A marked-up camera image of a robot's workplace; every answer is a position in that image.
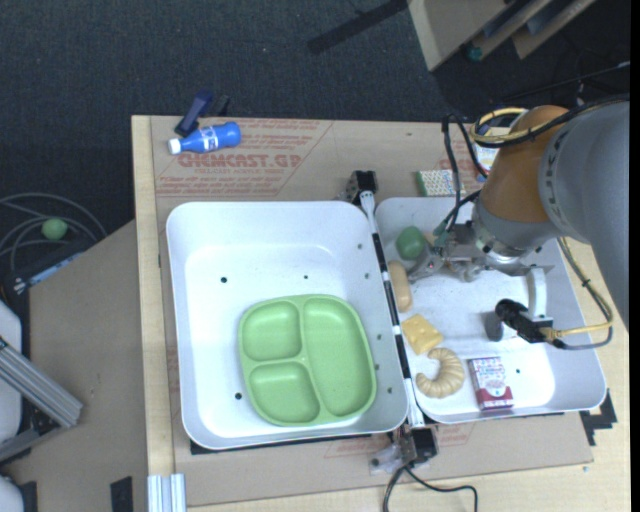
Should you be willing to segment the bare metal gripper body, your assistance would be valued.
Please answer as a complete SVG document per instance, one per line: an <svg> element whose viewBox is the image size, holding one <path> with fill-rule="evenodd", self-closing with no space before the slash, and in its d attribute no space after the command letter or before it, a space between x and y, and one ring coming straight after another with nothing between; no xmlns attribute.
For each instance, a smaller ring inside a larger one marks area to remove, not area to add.
<svg viewBox="0 0 640 512"><path fill-rule="evenodd" d="M523 276L530 267L523 260L529 249L501 242L481 224L455 224L444 229L434 240L435 250L449 267L450 261L472 260L483 265L483 271L495 270L509 276Z"/></svg>

